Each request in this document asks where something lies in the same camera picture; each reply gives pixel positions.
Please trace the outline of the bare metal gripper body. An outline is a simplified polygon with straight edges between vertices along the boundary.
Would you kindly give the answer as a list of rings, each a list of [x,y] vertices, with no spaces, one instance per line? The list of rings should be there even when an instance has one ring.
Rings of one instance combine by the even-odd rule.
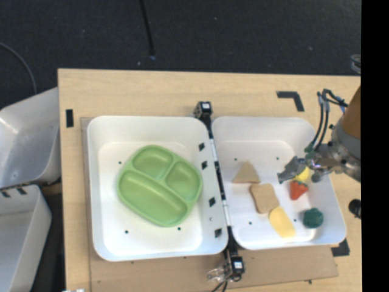
[[[334,167],[335,174],[346,174],[357,182],[361,182],[360,159],[351,155],[348,150],[335,142],[321,144],[318,148],[312,144],[305,148],[306,165],[314,167]]]

